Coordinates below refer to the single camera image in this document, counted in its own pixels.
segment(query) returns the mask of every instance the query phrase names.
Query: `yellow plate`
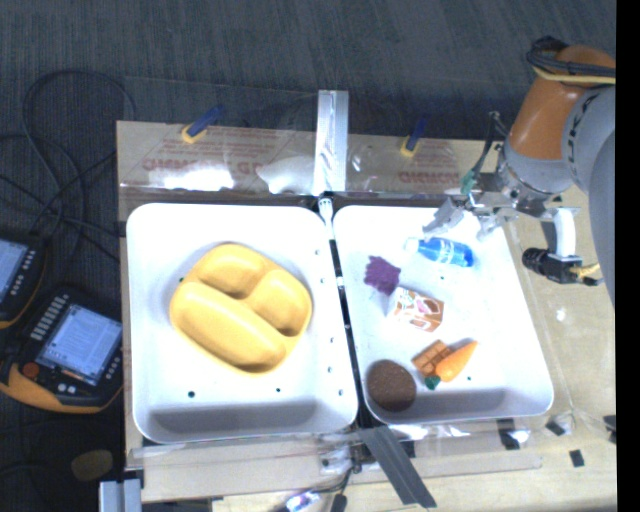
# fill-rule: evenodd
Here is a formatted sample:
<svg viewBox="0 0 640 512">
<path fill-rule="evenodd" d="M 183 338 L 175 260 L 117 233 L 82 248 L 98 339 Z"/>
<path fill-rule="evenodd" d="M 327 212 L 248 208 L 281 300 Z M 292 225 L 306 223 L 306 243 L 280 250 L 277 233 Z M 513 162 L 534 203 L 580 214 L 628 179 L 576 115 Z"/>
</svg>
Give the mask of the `yellow plate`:
<svg viewBox="0 0 640 512">
<path fill-rule="evenodd" d="M 221 361 L 248 373 L 275 369 L 311 318 L 299 280 L 262 254 L 226 243 L 182 279 L 169 306 L 173 327 Z"/>
</svg>

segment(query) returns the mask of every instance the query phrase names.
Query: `brown round object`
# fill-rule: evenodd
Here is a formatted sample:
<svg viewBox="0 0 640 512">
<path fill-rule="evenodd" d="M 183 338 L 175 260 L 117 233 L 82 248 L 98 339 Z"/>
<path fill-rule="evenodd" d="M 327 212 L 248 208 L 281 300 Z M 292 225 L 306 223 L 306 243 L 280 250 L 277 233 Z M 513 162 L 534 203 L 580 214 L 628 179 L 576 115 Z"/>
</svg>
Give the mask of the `brown round object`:
<svg viewBox="0 0 640 512">
<path fill-rule="evenodd" d="M 404 411 L 416 399 L 416 383 L 411 374 L 388 359 L 369 368 L 366 382 L 369 396 L 387 411 Z"/>
</svg>

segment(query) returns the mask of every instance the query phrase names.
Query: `black device with orange trim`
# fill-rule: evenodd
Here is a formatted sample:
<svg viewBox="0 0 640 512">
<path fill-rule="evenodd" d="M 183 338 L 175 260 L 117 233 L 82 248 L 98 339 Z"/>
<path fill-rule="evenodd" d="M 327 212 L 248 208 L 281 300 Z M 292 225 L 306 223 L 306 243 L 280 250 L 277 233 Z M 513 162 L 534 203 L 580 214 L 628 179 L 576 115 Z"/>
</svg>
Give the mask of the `black device with orange trim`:
<svg viewBox="0 0 640 512">
<path fill-rule="evenodd" d="M 0 390 L 54 412 L 94 413 L 122 388 L 122 323 L 116 308 L 58 288 L 14 330 Z"/>
<path fill-rule="evenodd" d="M 46 241 L 0 231 L 0 329 L 15 323 L 35 296 L 46 260 Z"/>
</svg>

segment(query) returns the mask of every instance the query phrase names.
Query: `device screen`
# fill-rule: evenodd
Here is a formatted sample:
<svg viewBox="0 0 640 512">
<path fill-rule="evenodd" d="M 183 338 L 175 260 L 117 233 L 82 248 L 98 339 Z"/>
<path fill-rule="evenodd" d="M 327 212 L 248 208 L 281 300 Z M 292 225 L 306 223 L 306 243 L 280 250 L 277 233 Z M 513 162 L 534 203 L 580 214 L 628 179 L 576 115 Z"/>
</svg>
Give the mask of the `device screen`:
<svg viewBox="0 0 640 512">
<path fill-rule="evenodd" d="M 95 386 L 121 338 L 120 322 L 72 304 L 36 362 L 66 369 Z"/>
<path fill-rule="evenodd" d="M 0 238 L 0 302 L 11 289 L 28 249 L 24 244 Z"/>
</svg>

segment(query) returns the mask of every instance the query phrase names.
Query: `toy carrot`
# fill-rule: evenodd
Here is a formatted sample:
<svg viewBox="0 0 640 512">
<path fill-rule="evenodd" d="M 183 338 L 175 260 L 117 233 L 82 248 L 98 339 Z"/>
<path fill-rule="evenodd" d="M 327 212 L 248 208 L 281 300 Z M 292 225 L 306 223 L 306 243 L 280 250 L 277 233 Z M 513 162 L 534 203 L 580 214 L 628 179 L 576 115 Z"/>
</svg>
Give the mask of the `toy carrot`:
<svg viewBox="0 0 640 512">
<path fill-rule="evenodd" d="M 472 341 L 449 354 L 436 365 L 436 375 L 444 382 L 451 382 L 467 365 L 477 346 L 478 342 Z"/>
</svg>

